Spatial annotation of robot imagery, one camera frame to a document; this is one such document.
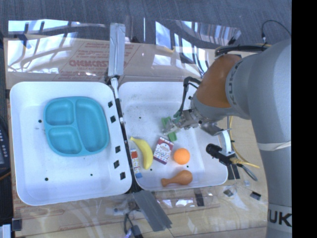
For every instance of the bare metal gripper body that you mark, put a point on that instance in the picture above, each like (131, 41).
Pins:
(189, 120)

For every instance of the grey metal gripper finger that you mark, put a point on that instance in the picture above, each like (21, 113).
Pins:
(174, 130)
(167, 126)

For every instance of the green plastic block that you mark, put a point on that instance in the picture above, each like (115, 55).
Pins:
(173, 137)

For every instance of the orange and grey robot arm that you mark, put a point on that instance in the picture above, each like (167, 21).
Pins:
(262, 88)

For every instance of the red and white packet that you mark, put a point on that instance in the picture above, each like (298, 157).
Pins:
(163, 150)

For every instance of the orange ball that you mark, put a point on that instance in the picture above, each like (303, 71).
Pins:
(181, 156)

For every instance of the white plastic tray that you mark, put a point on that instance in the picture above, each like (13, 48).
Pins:
(74, 177)
(148, 100)

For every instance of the yellow banana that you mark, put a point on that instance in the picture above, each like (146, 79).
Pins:
(146, 150)

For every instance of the white red and blue carton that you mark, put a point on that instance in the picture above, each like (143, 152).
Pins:
(136, 162)

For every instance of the brown chicken drumstick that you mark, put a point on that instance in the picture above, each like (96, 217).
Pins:
(183, 178)

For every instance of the blue divided plate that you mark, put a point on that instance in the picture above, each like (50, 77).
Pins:
(89, 123)

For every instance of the brown cardboard board red print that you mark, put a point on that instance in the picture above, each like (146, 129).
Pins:
(81, 63)

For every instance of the black cylinder on white bracket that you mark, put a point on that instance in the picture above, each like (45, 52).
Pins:
(218, 152)

